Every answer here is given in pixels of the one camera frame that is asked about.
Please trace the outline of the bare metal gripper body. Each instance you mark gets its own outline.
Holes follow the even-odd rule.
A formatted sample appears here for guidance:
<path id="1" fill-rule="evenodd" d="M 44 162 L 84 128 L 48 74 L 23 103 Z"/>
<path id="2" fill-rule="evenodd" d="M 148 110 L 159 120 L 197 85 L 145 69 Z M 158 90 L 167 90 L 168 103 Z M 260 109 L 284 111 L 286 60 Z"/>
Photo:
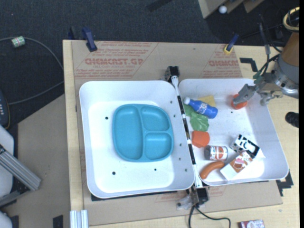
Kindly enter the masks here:
<path id="1" fill-rule="evenodd" d="M 283 95 L 299 98 L 298 84 L 278 71 L 259 76 L 255 84 L 255 90 L 262 98 L 281 98 Z"/>

